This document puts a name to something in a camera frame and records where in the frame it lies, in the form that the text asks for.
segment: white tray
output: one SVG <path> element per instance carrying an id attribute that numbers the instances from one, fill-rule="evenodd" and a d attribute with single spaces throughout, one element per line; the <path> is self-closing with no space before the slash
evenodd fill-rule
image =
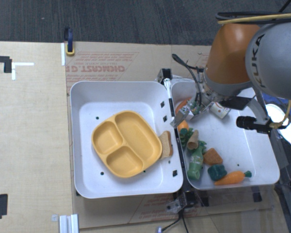
<path id="1" fill-rule="evenodd" d="M 178 82 L 172 85 L 174 107 L 188 97 L 196 94 L 194 82 Z M 252 98 L 253 89 L 244 90 L 240 96 Z M 207 173 L 208 165 L 204 164 L 198 181 L 189 180 L 191 185 L 199 190 L 211 190 L 252 185 L 274 184 L 279 179 L 279 167 L 268 135 L 255 130 L 244 130 L 236 126 L 239 116 L 255 117 L 247 107 L 243 111 L 231 110 L 220 119 L 211 111 L 188 121 L 191 128 L 199 131 L 199 139 L 207 142 L 207 150 L 215 148 L 223 159 L 227 172 L 240 170 L 252 172 L 252 178 L 234 185 L 215 186 Z M 184 151 L 186 169 L 189 166 L 190 154 Z"/>
<path id="2" fill-rule="evenodd" d="M 165 87 L 158 82 L 87 82 L 74 84 L 70 92 L 74 180 L 77 192 L 89 199 L 173 193 L 183 183 L 179 152 Z M 159 136 L 168 130 L 174 153 L 144 172 L 119 178 L 104 165 L 93 149 L 94 128 L 110 116 L 132 110 L 139 113 Z"/>

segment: yellow cable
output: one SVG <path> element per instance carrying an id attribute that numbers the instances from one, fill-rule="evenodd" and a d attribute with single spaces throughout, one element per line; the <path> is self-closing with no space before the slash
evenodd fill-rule
<path id="1" fill-rule="evenodd" d="M 231 20 L 221 20 L 221 21 L 218 21 L 218 23 L 227 24 L 227 23 L 236 23 L 236 22 L 261 21 L 261 20 L 267 20 L 267 19 L 270 20 L 270 19 L 283 19 L 283 18 L 291 18 L 291 13 L 257 16 L 257 17 L 242 17 L 242 18 L 235 18 Z"/>
<path id="2" fill-rule="evenodd" d="M 284 121 L 288 118 L 290 110 L 291 110 L 291 100 L 289 100 L 287 111 L 286 111 L 286 114 L 285 114 L 284 118 L 282 119 L 282 121 L 281 122 L 272 122 L 272 123 L 270 123 L 270 127 L 274 128 L 274 129 L 278 129 L 279 127 L 281 127 L 282 124 L 284 123 Z"/>

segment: yellow divided plate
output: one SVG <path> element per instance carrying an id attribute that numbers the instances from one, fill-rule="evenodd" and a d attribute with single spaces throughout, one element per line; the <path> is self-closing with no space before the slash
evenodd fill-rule
<path id="1" fill-rule="evenodd" d="M 108 169 L 121 178 L 132 177 L 162 154 L 162 143 L 136 112 L 123 111 L 99 124 L 92 133 L 93 147 Z"/>

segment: blue clamp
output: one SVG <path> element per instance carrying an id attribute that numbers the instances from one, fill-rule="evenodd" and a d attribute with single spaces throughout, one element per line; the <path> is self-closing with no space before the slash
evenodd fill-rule
<path id="1" fill-rule="evenodd" d="M 64 40 L 68 42 L 67 47 L 65 48 L 66 55 L 74 55 L 72 29 L 69 27 L 65 27 Z"/>

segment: black fabric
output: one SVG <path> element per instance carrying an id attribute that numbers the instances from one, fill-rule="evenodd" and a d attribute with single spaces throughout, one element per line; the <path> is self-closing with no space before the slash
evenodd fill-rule
<path id="1" fill-rule="evenodd" d="M 0 41 L 211 45 L 217 12 L 279 11 L 287 0 L 0 0 Z M 284 12 L 291 12 L 291 3 Z"/>

